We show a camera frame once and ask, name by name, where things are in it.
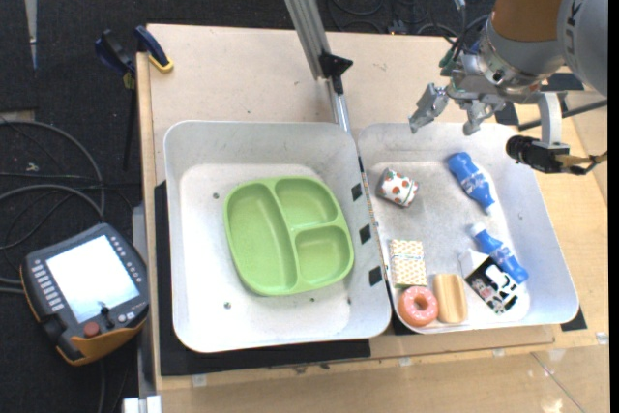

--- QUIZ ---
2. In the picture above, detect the green divided plate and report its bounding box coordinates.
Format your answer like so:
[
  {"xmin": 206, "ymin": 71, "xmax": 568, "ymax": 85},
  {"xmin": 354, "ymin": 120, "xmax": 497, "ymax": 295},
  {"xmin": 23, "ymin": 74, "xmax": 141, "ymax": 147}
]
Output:
[{"xmin": 222, "ymin": 176, "xmax": 356, "ymax": 298}]

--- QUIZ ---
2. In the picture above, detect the black cylinder on white bracket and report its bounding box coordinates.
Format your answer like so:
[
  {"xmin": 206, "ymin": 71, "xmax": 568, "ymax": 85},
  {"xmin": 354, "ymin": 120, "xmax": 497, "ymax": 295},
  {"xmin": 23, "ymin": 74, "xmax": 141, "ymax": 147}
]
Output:
[{"xmin": 505, "ymin": 91, "xmax": 573, "ymax": 174}]

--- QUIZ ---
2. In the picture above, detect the thin black and white rod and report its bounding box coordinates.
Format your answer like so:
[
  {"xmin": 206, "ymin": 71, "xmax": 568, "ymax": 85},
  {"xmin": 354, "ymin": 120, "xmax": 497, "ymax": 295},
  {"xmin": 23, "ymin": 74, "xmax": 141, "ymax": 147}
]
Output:
[{"xmin": 331, "ymin": 92, "xmax": 390, "ymax": 284}]

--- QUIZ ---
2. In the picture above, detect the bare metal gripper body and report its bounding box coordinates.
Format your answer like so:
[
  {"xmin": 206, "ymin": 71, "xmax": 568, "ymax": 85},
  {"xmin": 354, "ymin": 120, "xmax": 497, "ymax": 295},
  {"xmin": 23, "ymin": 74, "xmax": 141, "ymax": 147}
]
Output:
[{"xmin": 446, "ymin": 52, "xmax": 543, "ymax": 104}]

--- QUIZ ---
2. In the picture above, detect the tan bread bun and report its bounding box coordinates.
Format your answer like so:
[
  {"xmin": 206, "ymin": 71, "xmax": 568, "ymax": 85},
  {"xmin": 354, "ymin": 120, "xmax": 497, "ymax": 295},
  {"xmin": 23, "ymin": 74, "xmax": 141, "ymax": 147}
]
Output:
[{"xmin": 431, "ymin": 273, "xmax": 470, "ymax": 325}]

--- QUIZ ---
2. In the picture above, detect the white plastic tray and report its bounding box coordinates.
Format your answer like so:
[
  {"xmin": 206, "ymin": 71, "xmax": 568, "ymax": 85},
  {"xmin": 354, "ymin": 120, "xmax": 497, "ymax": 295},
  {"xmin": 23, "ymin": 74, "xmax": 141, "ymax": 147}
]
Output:
[
  {"xmin": 356, "ymin": 122, "xmax": 581, "ymax": 336},
  {"xmin": 162, "ymin": 119, "xmax": 394, "ymax": 354}
]

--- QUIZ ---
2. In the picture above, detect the white can with strawberry print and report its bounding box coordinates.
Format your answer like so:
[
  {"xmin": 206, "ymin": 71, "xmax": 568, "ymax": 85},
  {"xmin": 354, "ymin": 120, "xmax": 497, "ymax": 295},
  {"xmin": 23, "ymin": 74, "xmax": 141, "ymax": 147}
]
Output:
[{"xmin": 375, "ymin": 166, "xmax": 421, "ymax": 209}]

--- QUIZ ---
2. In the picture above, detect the pale wood board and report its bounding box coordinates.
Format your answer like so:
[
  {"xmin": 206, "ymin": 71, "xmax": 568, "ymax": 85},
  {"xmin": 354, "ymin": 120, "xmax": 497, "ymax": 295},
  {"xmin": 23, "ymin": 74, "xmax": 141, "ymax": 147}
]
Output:
[{"xmin": 144, "ymin": 22, "xmax": 609, "ymax": 393}]

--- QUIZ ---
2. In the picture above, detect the orange patterned packet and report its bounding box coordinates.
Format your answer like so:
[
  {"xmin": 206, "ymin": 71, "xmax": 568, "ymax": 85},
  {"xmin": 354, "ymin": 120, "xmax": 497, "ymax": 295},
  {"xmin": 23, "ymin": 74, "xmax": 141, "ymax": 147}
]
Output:
[{"xmin": 388, "ymin": 238, "xmax": 429, "ymax": 290}]

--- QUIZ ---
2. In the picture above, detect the blue plastic bottle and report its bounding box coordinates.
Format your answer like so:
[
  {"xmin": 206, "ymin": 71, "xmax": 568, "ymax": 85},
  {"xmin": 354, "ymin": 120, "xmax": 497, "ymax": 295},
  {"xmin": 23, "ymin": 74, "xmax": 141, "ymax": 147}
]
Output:
[
  {"xmin": 468, "ymin": 221, "xmax": 530, "ymax": 284},
  {"xmin": 446, "ymin": 152, "xmax": 498, "ymax": 216}
]

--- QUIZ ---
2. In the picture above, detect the black and white carton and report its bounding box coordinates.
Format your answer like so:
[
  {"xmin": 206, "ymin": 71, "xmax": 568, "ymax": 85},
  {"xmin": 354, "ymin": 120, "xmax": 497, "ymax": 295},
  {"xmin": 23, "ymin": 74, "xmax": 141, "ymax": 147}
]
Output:
[{"xmin": 457, "ymin": 249, "xmax": 532, "ymax": 316}]

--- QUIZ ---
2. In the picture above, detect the pink doughnut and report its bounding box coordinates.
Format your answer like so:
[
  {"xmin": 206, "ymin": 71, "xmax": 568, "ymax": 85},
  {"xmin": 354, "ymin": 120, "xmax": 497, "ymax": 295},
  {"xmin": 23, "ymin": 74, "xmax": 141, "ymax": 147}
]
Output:
[{"xmin": 398, "ymin": 285, "xmax": 440, "ymax": 329}]

